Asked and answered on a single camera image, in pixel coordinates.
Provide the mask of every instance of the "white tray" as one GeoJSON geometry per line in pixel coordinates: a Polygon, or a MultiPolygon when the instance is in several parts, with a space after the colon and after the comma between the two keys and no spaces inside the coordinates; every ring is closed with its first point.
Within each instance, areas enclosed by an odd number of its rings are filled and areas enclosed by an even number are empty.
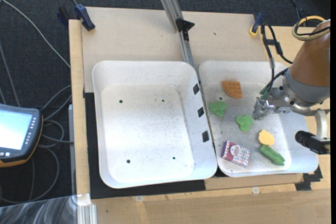
{"type": "MultiPolygon", "coordinates": [[[[286,68],[276,63],[276,73],[286,68]]],[[[271,70],[268,62],[207,61],[201,64],[199,75],[207,107],[219,100],[227,103],[224,117],[219,118],[210,110],[209,121],[212,129],[218,167],[232,177],[309,173],[318,166],[318,157],[308,148],[295,141],[297,131],[308,131],[305,117],[293,112],[288,114],[270,114],[263,120],[255,120],[250,131],[243,132],[236,123],[238,115],[252,115],[259,91],[269,82],[271,70]],[[222,81],[239,81],[243,98],[234,99],[222,88],[222,81]],[[285,166],[273,164],[259,152],[259,132],[267,130],[275,137],[272,148],[285,159],[285,166]],[[246,168],[222,159],[223,144],[226,140],[251,150],[246,168]]],[[[274,87],[280,86],[282,78],[275,81],[274,87]]]]}
{"type": "Polygon", "coordinates": [[[206,115],[198,113],[203,101],[190,65],[102,61],[92,77],[105,184],[126,188],[214,175],[215,151],[206,115]]]}

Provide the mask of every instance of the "empty white tray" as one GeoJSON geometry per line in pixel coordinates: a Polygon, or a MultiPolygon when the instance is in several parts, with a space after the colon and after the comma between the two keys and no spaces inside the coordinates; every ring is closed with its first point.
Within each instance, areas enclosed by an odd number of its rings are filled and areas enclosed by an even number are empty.
{"type": "Polygon", "coordinates": [[[92,77],[106,185],[214,175],[217,161],[194,68],[180,61],[102,61],[92,77]]]}
{"type": "MultiPolygon", "coordinates": [[[[276,73],[286,67],[276,63],[276,73]]],[[[295,141],[296,132],[308,131],[305,117],[293,112],[288,114],[270,114],[263,120],[255,120],[248,132],[239,129],[236,123],[238,115],[252,115],[259,91],[269,82],[271,70],[268,62],[242,61],[207,61],[201,64],[199,75],[204,91],[207,107],[219,100],[227,103],[224,117],[219,118],[209,111],[209,121],[216,148],[218,167],[221,171],[233,177],[309,173],[318,166],[318,157],[308,148],[295,141]],[[234,99],[228,96],[222,88],[222,81],[239,81],[243,98],[234,99]],[[267,130],[275,137],[272,148],[285,159],[285,166],[273,164],[260,152],[259,132],[267,130]],[[221,158],[223,144],[226,140],[251,150],[249,164],[246,168],[221,158]]],[[[280,86],[282,77],[278,78],[274,87],[280,86]]]]}

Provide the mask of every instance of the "food item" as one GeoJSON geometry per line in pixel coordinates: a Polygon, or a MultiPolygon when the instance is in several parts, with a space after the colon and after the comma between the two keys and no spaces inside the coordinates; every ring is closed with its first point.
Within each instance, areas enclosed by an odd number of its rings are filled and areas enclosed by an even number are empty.
{"type": "Polygon", "coordinates": [[[270,146],[261,145],[259,150],[276,165],[285,165],[284,157],[282,157],[281,154],[274,151],[270,146]]]}
{"type": "Polygon", "coordinates": [[[239,81],[223,81],[222,86],[224,91],[231,97],[241,99],[243,98],[242,89],[239,81]]]}
{"type": "Polygon", "coordinates": [[[233,142],[225,141],[221,157],[242,167],[248,165],[250,150],[233,142]]]}
{"type": "Polygon", "coordinates": [[[272,146],[274,144],[274,136],[271,135],[269,132],[267,132],[266,130],[262,130],[259,133],[259,141],[261,144],[263,145],[268,145],[268,146],[272,146]]]}
{"type": "Polygon", "coordinates": [[[216,116],[222,117],[224,116],[224,112],[226,110],[227,104],[223,101],[217,101],[215,103],[211,103],[209,105],[210,111],[214,112],[216,116]]]}
{"type": "Polygon", "coordinates": [[[251,129],[253,118],[251,115],[236,116],[236,122],[239,124],[240,129],[246,132],[251,129]]]}

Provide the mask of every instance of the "white cable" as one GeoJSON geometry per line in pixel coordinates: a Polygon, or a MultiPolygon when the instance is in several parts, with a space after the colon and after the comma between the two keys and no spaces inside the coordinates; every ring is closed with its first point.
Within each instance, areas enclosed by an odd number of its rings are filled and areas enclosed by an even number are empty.
{"type": "Polygon", "coordinates": [[[14,5],[12,5],[11,3],[9,3],[6,0],[2,0],[4,3],[6,3],[7,5],[9,5],[10,7],[12,7],[14,10],[16,10],[17,12],[19,12],[25,19],[27,19],[32,26],[35,27],[35,29],[39,32],[39,34],[42,36],[42,38],[44,39],[44,41],[49,45],[49,47],[57,54],[57,56],[70,68],[70,65],[68,64],[68,62],[62,57],[62,55],[60,55],[58,53],[58,51],[50,44],[50,42],[47,40],[47,38],[42,34],[42,32],[40,31],[40,29],[38,29],[38,27],[32,22],[32,20],[30,20],[21,10],[19,10],[17,7],[15,7],[14,5]]]}

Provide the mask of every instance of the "green cucumber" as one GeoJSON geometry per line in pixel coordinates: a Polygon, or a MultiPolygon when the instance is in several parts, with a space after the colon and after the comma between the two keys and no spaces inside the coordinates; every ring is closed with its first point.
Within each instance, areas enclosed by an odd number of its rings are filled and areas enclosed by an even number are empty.
{"type": "Polygon", "coordinates": [[[284,157],[282,157],[281,154],[274,151],[271,147],[267,145],[262,145],[260,147],[260,152],[263,153],[266,157],[268,157],[276,165],[285,165],[284,157]]]}

